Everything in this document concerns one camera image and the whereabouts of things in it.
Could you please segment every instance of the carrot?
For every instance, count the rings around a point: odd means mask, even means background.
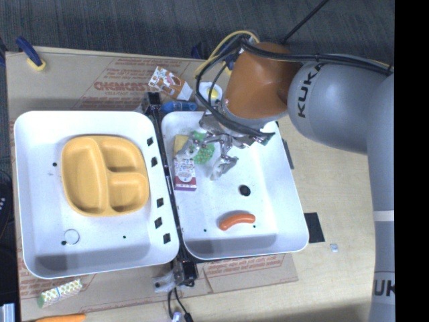
[[[86,319],[85,314],[73,314],[73,315],[45,317],[44,319],[38,319],[36,322],[81,322],[84,319]]]
[[[225,218],[223,221],[219,223],[219,227],[222,230],[227,230],[237,223],[254,223],[256,217],[251,213],[237,213],[230,217]]]

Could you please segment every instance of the toy sausage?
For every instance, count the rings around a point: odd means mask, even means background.
[[[237,213],[235,215],[232,215],[223,219],[219,223],[219,227],[222,230],[227,230],[237,223],[254,223],[255,220],[256,220],[256,217],[251,213]]]

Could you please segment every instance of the cardboard sheet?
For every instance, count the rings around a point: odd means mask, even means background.
[[[41,72],[29,66],[24,53],[7,53],[7,90],[13,162],[15,151],[13,123],[22,113],[32,110],[133,111],[139,107],[145,92],[156,91],[148,85],[156,66],[167,68],[193,87],[193,73],[201,63],[198,60],[184,58],[35,48],[40,57],[46,61],[46,68]],[[224,89],[227,79],[223,76],[219,80],[220,86]],[[167,101],[169,97],[163,95],[162,99]],[[13,179],[17,197],[14,167]],[[23,261],[17,200],[15,216],[23,321],[53,315],[129,307],[167,299],[166,292],[154,292],[151,280],[167,273],[170,269],[169,264],[80,276],[82,289],[76,296],[43,309],[39,308],[37,299],[41,292],[78,278],[43,280],[33,276]],[[291,254],[206,262],[198,265],[198,271],[196,285],[184,289],[182,292],[184,297],[298,280]]]

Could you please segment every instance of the yellow divided tray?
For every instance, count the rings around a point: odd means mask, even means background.
[[[131,141],[118,136],[79,136],[61,155],[66,199],[86,216],[114,216],[142,208],[149,199],[143,155]]]

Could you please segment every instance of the wooden surface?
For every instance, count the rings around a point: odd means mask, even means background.
[[[293,254],[299,280],[182,299],[193,319],[219,321],[360,322],[367,320],[375,261],[367,157],[301,136],[280,120],[305,213],[318,213],[325,242]],[[336,244],[338,252],[330,245]],[[89,313],[88,322],[167,322],[166,303]]]

